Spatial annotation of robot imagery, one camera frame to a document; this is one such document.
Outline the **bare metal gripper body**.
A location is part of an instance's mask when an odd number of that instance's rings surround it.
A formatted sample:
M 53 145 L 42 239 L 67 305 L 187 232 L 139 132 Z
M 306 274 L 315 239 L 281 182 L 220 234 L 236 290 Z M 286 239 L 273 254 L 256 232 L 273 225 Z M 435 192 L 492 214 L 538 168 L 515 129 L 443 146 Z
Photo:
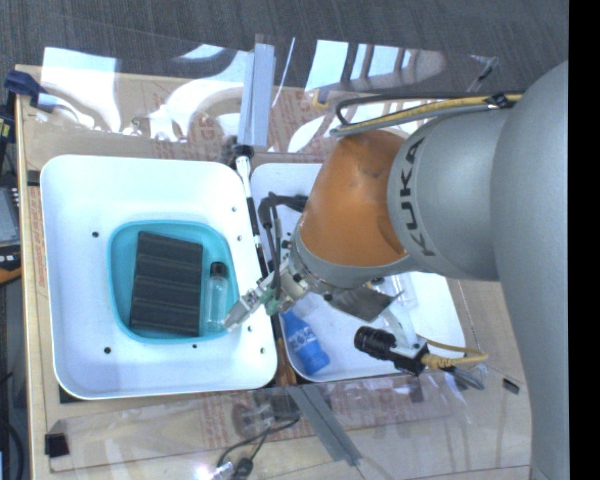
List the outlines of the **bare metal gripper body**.
M 308 280 L 289 262 L 265 279 L 267 314 L 285 313 L 309 292 Z

